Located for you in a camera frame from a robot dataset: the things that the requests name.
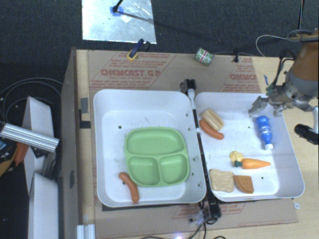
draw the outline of green divided plate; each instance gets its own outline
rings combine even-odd
[[[189,175],[183,136],[169,127],[143,127],[125,137],[125,160],[131,179],[140,186],[182,183]]]

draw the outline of white tray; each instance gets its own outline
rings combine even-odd
[[[255,117],[248,116],[248,110],[260,94],[240,93],[200,93],[195,98],[197,113],[207,108],[213,109],[225,122],[220,130],[223,140],[216,140],[202,131],[202,143],[207,169],[232,171],[235,175],[252,177],[254,193],[246,194],[237,187],[231,193],[213,191],[224,202],[293,198],[302,195],[305,189],[295,152],[287,131],[283,116],[274,117],[272,106],[260,114],[269,118],[272,129],[273,150],[264,150],[258,136]],[[256,158],[271,163],[271,166],[259,169],[233,167],[229,153],[237,150],[247,158]]]
[[[125,135],[148,126],[177,129],[184,137],[190,172],[181,184],[167,187],[138,186],[136,205],[200,202],[206,194],[203,167],[189,98],[180,92],[101,90],[94,97],[97,156],[97,193],[109,207],[133,206],[127,185],[118,178],[128,172],[124,156]]]

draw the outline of dark floor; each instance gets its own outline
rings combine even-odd
[[[238,49],[259,56],[255,40],[264,34],[283,36],[297,29],[301,0],[152,0],[157,44],[150,52],[195,53],[199,47],[214,53]],[[303,29],[318,27],[319,0],[306,0]],[[33,77],[63,82],[72,46],[84,49],[130,50],[131,44],[82,40],[81,0],[0,0],[0,105],[2,91]],[[263,38],[266,56],[300,46]],[[59,91],[61,86],[51,83]],[[28,95],[52,103],[59,128],[59,98],[46,86],[33,83],[15,89],[6,99],[8,121],[21,125]],[[0,238],[27,238],[28,199],[23,165],[0,178]]]

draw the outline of silver square sheet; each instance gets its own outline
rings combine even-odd
[[[84,40],[136,43],[141,38],[156,44],[151,0],[82,0]]]

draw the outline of green can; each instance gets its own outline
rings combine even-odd
[[[207,50],[204,50],[203,48],[199,48],[194,58],[200,63],[208,66],[210,62],[212,61],[213,57],[214,55],[209,53]]]

